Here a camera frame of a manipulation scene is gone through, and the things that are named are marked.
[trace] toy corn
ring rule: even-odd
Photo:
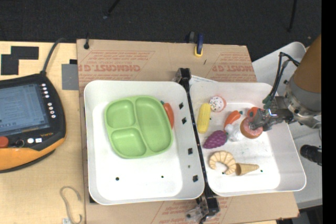
[[[208,103],[201,105],[200,112],[197,118],[197,130],[204,134],[209,128],[211,107]]]

